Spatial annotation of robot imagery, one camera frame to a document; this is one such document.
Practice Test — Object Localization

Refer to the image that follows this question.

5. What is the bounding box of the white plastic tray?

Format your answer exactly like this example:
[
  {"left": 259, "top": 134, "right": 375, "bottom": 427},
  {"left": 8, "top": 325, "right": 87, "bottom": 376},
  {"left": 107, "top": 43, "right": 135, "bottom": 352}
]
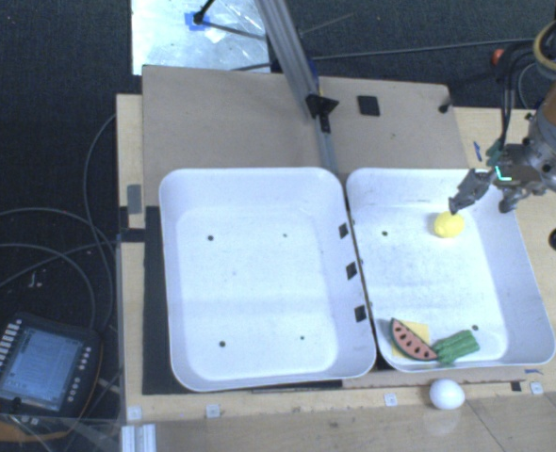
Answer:
[
  {"left": 157, "top": 166, "right": 378, "bottom": 394},
  {"left": 345, "top": 167, "right": 556, "bottom": 374}
]

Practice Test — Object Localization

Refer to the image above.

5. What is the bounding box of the yellow cheese slice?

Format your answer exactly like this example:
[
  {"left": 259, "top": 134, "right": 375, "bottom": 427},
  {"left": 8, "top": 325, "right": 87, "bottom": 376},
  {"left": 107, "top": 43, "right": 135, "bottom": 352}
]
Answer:
[{"left": 391, "top": 320, "right": 432, "bottom": 360}]

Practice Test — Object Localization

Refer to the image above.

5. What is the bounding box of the red watermelon slice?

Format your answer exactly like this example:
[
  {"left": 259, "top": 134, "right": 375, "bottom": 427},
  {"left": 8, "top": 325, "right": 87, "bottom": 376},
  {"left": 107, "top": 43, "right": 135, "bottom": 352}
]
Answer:
[{"left": 388, "top": 317, "right": 440, "bottom": 363}]

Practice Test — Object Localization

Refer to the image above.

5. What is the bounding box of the yellow lemon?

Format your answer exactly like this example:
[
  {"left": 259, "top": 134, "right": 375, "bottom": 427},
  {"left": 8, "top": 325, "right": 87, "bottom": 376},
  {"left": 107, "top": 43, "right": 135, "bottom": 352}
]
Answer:
[{"left": 433, "top": 210, "right": 466, "bottom": 241}]

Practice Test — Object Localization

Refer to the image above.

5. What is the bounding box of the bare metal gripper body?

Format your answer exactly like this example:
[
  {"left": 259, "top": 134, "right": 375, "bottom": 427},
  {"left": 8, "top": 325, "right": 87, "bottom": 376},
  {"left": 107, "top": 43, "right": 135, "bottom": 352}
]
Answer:
[{"left": 492, "top": 137, "right": 556, "bottom": 202}]

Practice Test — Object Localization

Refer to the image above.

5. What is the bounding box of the brown cardboard board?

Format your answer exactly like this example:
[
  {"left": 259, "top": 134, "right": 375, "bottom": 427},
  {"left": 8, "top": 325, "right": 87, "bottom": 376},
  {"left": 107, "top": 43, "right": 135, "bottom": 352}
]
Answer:
[{"left": 140, "top": 63, "right": 527, "bottom": 391}]

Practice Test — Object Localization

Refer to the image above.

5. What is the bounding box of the white egg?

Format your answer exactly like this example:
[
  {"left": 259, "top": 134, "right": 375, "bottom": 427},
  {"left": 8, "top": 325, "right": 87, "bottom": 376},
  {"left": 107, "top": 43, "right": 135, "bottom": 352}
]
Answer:
[{"left": 429, "top": 378, "right": 466, "bottom": 412}]

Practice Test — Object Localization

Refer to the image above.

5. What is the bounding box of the green beans bundle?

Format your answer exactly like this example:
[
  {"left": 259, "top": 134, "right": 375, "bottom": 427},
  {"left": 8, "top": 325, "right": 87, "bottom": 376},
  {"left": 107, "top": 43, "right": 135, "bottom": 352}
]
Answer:
[{"left": 430, "top": 329, "right": 482, "bottom": 366}]

